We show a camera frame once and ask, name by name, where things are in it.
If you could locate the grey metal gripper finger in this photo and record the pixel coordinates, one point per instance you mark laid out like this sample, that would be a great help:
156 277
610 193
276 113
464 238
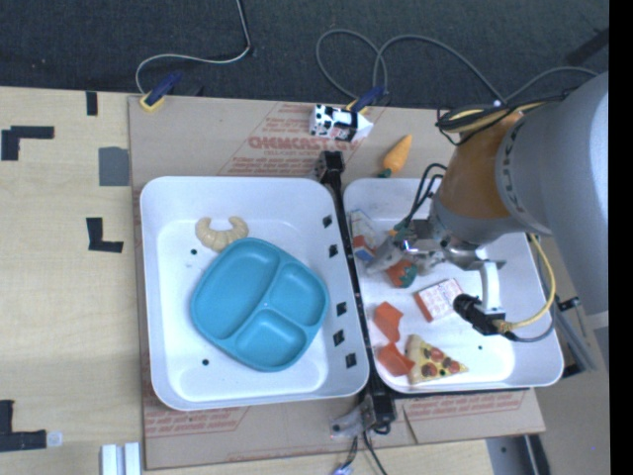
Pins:
382 261
426 265

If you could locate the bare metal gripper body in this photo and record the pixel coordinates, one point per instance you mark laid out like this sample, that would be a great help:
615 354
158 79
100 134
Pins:
435 245

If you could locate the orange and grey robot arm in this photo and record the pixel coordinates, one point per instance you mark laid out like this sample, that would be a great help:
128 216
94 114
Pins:
544 166

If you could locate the red toy strawberry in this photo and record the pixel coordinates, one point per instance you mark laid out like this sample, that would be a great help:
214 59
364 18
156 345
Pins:
401 276

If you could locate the thin black rod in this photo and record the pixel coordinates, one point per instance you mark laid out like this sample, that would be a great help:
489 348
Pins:
357 285

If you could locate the white blue red carton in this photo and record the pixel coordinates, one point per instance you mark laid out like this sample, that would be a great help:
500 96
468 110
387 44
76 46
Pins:
363 230

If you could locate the orange and white packet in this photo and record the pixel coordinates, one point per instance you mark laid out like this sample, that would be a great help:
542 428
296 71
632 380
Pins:
437 300

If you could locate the orange toy wedge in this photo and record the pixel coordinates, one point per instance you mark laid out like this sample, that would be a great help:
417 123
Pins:
393 360
387 319

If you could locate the toy pizza slice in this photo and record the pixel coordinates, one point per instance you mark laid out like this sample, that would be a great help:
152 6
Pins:
427 359

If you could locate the orange toy carrot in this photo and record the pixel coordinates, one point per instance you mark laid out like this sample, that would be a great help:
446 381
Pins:
398 156

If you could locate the white plastic tray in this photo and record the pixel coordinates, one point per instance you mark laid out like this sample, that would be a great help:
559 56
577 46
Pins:
173 364
494 359

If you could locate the blue divided plate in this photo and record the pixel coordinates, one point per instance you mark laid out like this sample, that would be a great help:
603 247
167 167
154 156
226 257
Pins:
247 295

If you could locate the black and white milk carton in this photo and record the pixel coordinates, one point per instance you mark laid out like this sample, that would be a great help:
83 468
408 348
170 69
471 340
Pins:
329 122

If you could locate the beige toy croissant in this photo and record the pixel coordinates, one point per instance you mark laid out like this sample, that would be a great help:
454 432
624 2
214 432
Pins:
217 238

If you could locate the brown cardboard board red print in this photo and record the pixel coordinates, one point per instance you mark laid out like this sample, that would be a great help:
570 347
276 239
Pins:
237 141

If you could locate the black cylinder on white bracket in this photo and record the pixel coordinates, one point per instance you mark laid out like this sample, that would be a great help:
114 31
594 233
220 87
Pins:
482 314

